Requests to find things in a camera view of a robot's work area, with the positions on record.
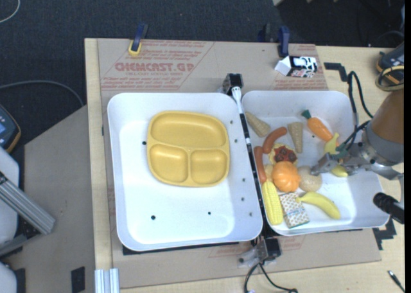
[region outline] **toy food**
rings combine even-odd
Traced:
[[[287,125],[288,132],[293,139],[295,151],[299,154],[302,153],[302,123],[300,121],[295,121]]]
[[[267,177],[271,177],[272,174],[272,164],[264,164],[264,171]]]
[[[309,166],[300,166],[297,169],[298,174],[301,177],[300,189],[304,191],[317,191],[322,186],[321,175],[312,175],[311,168]]]
[[[263,183],[262,190],[265,213],[267,214],[268,221],[272,225],[280,224],[283,221],[283,210],[277,188],[274,186],[274,183],[267,180]]]
[[[264,140],[263,153],[269,154],[275,141],[281,136],[285,136],[286,134],[287,134],[287,128],[284,126],[279,127],[278,129],[275,129],[274,131],[272,131]]]
[[[283,143],[274,143],[274,146],[268,154],[268,159],[273,165],[281,161],[289,161],[296,165],[298,161],[294,149]]]
[[[254,158],[256,160],[256,168],[258,179],[260,183],[264,183],[267,180],[267,176],[264,171],[264,164],[263,164],[263,147],[262,146],[255,146],[254,147]]]
[[[326,144],[324,145],[325,154],[328,152],[331,155],[337,154],[337,139],[339,136],[340,134],[335,133],[333,138],[326,142]],[[341,165],[337,165],[330,172],[334,174],[336,177],[347,177],[348,176],[347,170]]]
[[[297,194],[294,192],[285,193],[280,196],[280,203],[283,208],[284,220],[289,228],[294,228],[306,224],[310,221],[304,206],[297,201]]]
[[[311,117],[308,110],[303,111],[301,115],[307,119],[308,128],[321,140],[328,141],[333,138],[327,126],[319,118]]]
[[[265,121],[257,118],[251,112],[246,111],[245,112],[245,118],[247,119],[247,122],[250,124],[253,131],[259,137],[261,137],[261,138],[265,137],[268,133],[270,133],[270,129],[271,129],[270,125],[267,124]]]
[[[341,218],[340,210],[337,208],[334,202],[328,197],[315,191],[309,191],[302,197],[297,197],[297,202],[315,205],[318,208],[322,209],[331,218]]]
[[[271,177],[275,186],[285,193],[297,190],[301,180],[297,167],[289,161],[276,163]]]

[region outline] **wooden table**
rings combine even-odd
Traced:
[[[246,43],[231,43],[232,48],[247,47]],[[376,48],[346,48],[319,46],[317,52],[320,61],[341,63],[347,73],[355,71],[362,83],[365,102],[371,113],[375,113],[381,102],[387,96],[375,87],[375,63],[379,52],[387,49]],[[89,115],[92,208],[94,223],[94,249],[96,269],[110,269],[112,265],[112,250],[110,245],[109,210],[107,206],[107,186],[105,173],[104,143],[101,135],[102,112],[100,97],[100,76],[98,59],[98,41],[85,40],[85,58],[87,75],[87,103]],[[330,90],[347,93],[347,84],[342,83],[337,71],[324,71]],[[360,123],[367,119],[360,108],[360,99],[355,91],[355,100],[360,113]],[[403,165],[397,168],[403,172]],[[384,191],[399,199],[400,188],[396,181],[390,182],[381,178]],[[395,223],[397,235],[392,240],[383,241],[381,251],[382,261],[366,264],[354,264],[328,268],[308,269],[275,273],[273,281],[284,287],[296,287],[299,292],[400,292],[393,280],[387,274],[392,270],[405,285],[405,230],[404,226]],[[121,290],[122,292],[243,292],[244,277],[224,278],[218,280],[194,281],[170,285],[141,287]],[[273,286],[257,274],[251,277],[249,289],[256,292],[273,292]]]

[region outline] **white tray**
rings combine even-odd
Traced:
[[[301,112],[309,109],[312,116],[319,117],[332,132],[340,134],[343,142],[353,131],[353,112],[346,95],[336,91],[251,91],[242,99],[244,111],[249,111],[270,124],[271,129],[287,126],[293,121],[304,123],[303,153],[297,154],[298,166],[317,164],[324,154],[324,142],[308,130],[306,119]],[[257,136],[249,127],[253,146],[262,145],[264,138]],[[277,142],[293,147],[289,134]],[[269,160],[264,155],[264,163]],[[285,222],[272,229],[280,235],[292,236],[325,231],[341,231],[366,227],[383,226],[389,216],[377,208],[372,198],[382,191],[378,176],[373,172],[360,170],[346,177],[336,177],[331,173],[322,174],[323,185],[318,191],[329,197],[341,212],[340,220],[330,219],[315,206],[304,204],[310,222],[289,229]]]
[[[208,188],[158,181],[146,158],[148,124],[162,111],[218,118],[230,144],[227,178]],[[117,232],[134,251],[253,240],[263,226],[238,108],[221,93],[121,93],[107,107]]]

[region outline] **wire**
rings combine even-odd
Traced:
[[[362,107],[363,107],[364,111],[367,113],[367,115],[370,118],[372,118],[372,114],[369,112],[369,110],[368,110],[368,108],[367,108],[367,106],[365,105],[365,102],[364,102],[364,97],[363,97],[363,93],[362,93],[360,79],[358,78],[357,74],[354,71],[352,71],[348,74],[347,83],[348,83],[349,100],[351,102],[351,108],[353,110],[353,114],[355,115],[355,123],[354,123],[353,133],[344,142],[345,145],[349,143],[347,145],[347,147],[345,148],[346,150],[349,150],[352,147],[352,145],[354,144],[355,138],[356,138],[356,135],[357,135],[358,131],[362,130],[365,127],[365,124],[362,124],[362,125],[358,126],[358,116],[357,116],[357,110],[356,110],[356,105],[355,105],[354,96],[353,96],[353,77],[355,78],[357,86],[358,86],[358,94],[360,95],[360,100],[361,100]]]
[[[404,66],[393,66],[384,69],[375,79],[375,85],[382,91],[398,91],[404,88],[404,83],[396,85],[382,85],[382,80],[385,76],[393,71],[404,71]]]
[[[70,87],[68,87],[64,84],[54,82],[52,80],[25,80],[25,81],[22,81],[22,82],[16,82],[16,83],[2,85],[2,86],[0,86],[0,90],[9,89],[11,87],[16,87],[16,86],[20,86],[20,85],[28,85],[28,84],[51,84],[51,85],[57,85],[59,87],[63,87],[64,89],[71,92],[77,98],[77,100],[80,102],[80,105],[82,107],[84,106],[83,100],[80,98],[80,96],[77,94],[76,91],[74,91],[72,88],[70,88]]]
[[[271,285],[273,285],[273,286],[276,287],[277,289],[287,291],[288,293],[298,293],[298,290],[297,290],[297,289],[287,289],[287,288],[285,288],[285,287],[281,287],[281,286],[279,286],[279,285],[276,285],[276,284],[271,280],[271,278],[268,276],[268,274],[266,273],[266,271],[265,271],[265,269],[264,269],[264,267],[263,267],[263,264],[262,264],[261,262],[253,265],[253,266],[250,268],[250,270],[248,271],[248,273],[247,273],[247,275],[246,275],[246,277],[245,277],[245,280],[244,280],[244,293],[249,293],[249,290],[248,290],[248,288],[247,288],[247,283],[249,282],[249,279],[250,279],[252,273],[256,270],[256,268],[257,268],[258,266],[261,268],[261,270],[263,271],[263,274],[264,274],[265,278],[270,282]]]
[[[0,23],[2,22],[6,22],[7,20],[10,20],[12,17],[14,17],[14,15],[19,11],[20,8],[20,0],[17,0],[17,7],[15,8],[14,12],[9,15],[7,18],[1,19]]]
[[[386,37],[386,36],[389,36],[389,35],[397,35],[397,36],[401,37],[401,38],[404,40],[404,34],[403,34],[403,33],[401,33],[400,31],[397,31],[397,30],[390,30],[390,31],[387,31],[387,32],[381,34],[380,36],[378,36],[377,39],[375,40],[375,44],[376,44],[380,39],[382,39],[382,38],[384,38],[384,37]]]

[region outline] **yellow banana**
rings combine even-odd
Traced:
[[[328,152],[331,155],[336,155],[337,154],[336,147],[337,147],[337,139],[338,139],[339,136],[340,136],[340,134],[335,133],[333,138],[326,142],[326,144],[324,145],[324,153],[325,154],[328,153]],[[332,174],[334,174],[336,177],[347,177],[348,176],[347,170],[341,165],[337,165],[330,172]]]
[[[327,215],[334,219],[340,219],[340,210],[334,204],[334,202],[328,197],[317,193],[315,191],[309,191],[305,193],[302,197],[297,197],[295,199],[297,202],[303,202],[311,205],[315,205],[322,209]]]
[[[270,224],[277,225],[283,222],[283,209],[274,183],[267,180],[263,183],[263,200],[265,213]]]

